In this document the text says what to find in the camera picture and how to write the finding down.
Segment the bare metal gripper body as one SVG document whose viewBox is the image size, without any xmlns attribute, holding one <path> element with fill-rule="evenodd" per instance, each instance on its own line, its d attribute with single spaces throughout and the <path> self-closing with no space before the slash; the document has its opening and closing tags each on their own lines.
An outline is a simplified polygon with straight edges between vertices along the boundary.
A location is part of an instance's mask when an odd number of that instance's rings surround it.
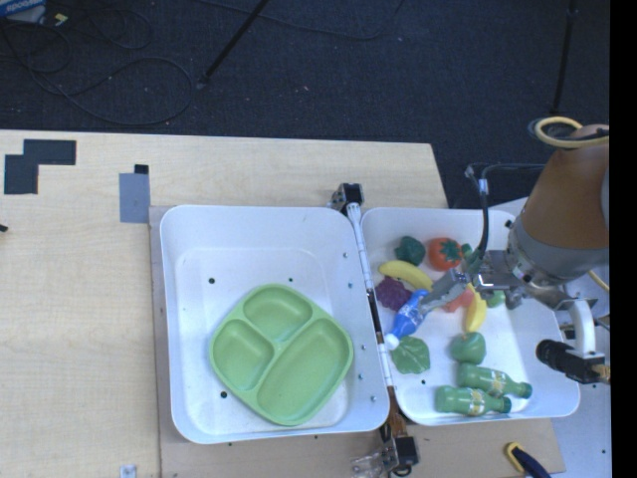
<svg viewBox="0 0 637 478">
<path fill-rule="evenodd" d="M 465 274 L 478 292 L 508 291 L 531 281 L 531 263 L 513 249 L 475 250 L 465 259 Z"/>
</svg>

